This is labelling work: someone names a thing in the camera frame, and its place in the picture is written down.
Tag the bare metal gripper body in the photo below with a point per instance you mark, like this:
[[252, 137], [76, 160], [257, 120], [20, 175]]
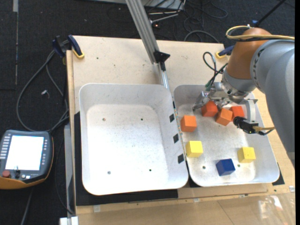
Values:
[[220, 92]]

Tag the white plastic tray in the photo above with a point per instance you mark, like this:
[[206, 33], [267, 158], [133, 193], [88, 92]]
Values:
[[126, 139], [220, 146]]

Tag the black cylinder on white bracket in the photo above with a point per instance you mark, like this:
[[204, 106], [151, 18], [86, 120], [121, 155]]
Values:
[[245, 125]]

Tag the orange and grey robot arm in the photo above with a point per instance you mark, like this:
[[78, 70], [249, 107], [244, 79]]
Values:
[[269, 64]]

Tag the red cube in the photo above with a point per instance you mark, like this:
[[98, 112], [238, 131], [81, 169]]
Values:
[[209, 109], [238, 111]]

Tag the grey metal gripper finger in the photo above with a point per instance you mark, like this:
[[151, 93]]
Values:
[[200, 101], [222, 104]]

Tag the yellow cube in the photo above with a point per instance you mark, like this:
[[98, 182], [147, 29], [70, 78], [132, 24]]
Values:
[[194, 149], [246, 155]]

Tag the pale wood board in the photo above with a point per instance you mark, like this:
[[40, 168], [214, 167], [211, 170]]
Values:
[[117, 60]]

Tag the blue cube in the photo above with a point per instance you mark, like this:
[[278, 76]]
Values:
[[225, 167]]

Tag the orange cube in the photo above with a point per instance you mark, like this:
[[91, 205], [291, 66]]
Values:
[[188, 123], [224, 117]]

